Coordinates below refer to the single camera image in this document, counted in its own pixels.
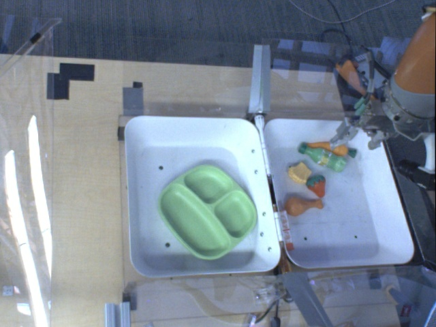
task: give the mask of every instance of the wooden surface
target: wooden surface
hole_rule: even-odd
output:
[[[38,64],[45,67],[42,73],[58,72],[61,62],[94,64],[95,80],[71,81],[69,100],[53,104],[51,326],[103,326],[105,303],[120,303],[126,283],[135,280],[139,284],[133,288],[134,292],[141,292],[141,301],[149,304],[132,313],[136,321],[133,326],[137,327],[149,322],[148,318],[153,318],[155,327],[241,326],[247,312],[264,311],[267,304],[259,304],[254,298],[255,290],[265,284],[263,281],[256,281],[255,287],[247,290],[238,281],[233,284],[225,278],[198,279],[194,280],[193,287],[183,286],[193,282],[187,279],[181,281],[182,286],[174,288],[168,280],[146,280],[134,272],[124,271],[128,255],[123,256],[126,229],[125,226],[123,229],[121,213],[123,183],[116,134],[123,113],[123,87],[131,87],[133,81],[144,84],[145,108],[149,114],[191,114],[193,108],[187,104],[194,101],[194,109],[199,110],[197,116],[225,116],[223,109],[230,106],[236,108],[233,114],[243,116],[248,104],[251,70],[85,59],[54,59],[53,64]],[[305,100],[302,93],[306,91],[316,99],[318,108],[337,111],[338,94],[333,86],[321,87],[320,80],[312,74],[314,87],[308,82],[298,87],[293,82],[296,76],[283,72],[273,74],[273,88],[277,89],[278,97],[295,104],[294,110],[304,112],[309,104],[313,110],[313,102]],[[39,96],[44,99],[44,89],[40,89]],[[8,276],[0,272],[0,282],[7,280]],[[235,294],[239,289],[247,291],[239,296]],[[384,293],[377,294],[383,301]],[[368,298],[359,302],[360,307],[351,304],[340,308],[339,303],[331,307],[334,320],[339,323],[343,321],[342,316],[373,314],[379,318],[377,322],[383,317],[379,326],[398,326],[392,304],[385,301],[373,305],[373,297],[368,292],[361,295]],[[238,308],[223,309],[216,303],[224,304],[227,300]],[[0,319],[6,321],[5,317],[11,316],[10,324],[2,321],[2,326],[16,326],[17,314],[11,312],[13,306],[11,300],[0,298]],[[282,303],[281,315],[285,326],[305,326],[295,303]],[[377,326],[371,319],[365,326]]]

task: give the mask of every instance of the green divided plate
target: green divided plate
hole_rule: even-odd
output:
[[[257,221],[251,198],[223,170],[210,165],[172,181],[161,192],[159,213],[175,237],[205,260],[230,252]]]

